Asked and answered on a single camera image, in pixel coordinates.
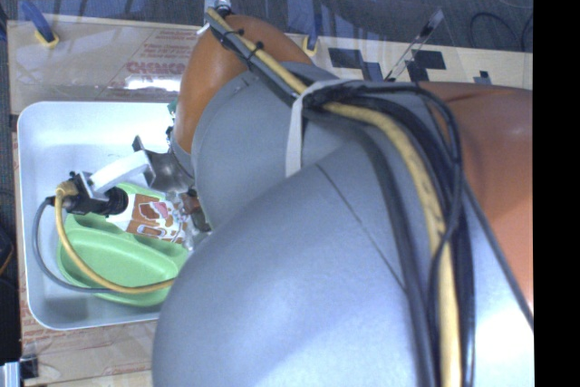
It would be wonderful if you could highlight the green divided plate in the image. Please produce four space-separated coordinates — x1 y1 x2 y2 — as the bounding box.
56 181 190 308

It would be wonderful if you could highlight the white plastic tray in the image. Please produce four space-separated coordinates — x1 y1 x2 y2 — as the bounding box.
16 101 196 331

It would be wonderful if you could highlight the white and orange packet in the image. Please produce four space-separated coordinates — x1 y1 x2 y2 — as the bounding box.
108 191 195 249

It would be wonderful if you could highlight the black cylinder on white bracket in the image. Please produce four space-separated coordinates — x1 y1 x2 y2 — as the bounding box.
55 151 151 217

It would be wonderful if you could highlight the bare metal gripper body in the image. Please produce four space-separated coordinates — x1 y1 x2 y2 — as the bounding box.
143 148 213 234

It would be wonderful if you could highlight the brown cardboard board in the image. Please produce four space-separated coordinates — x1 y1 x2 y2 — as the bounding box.
6 15 318 387

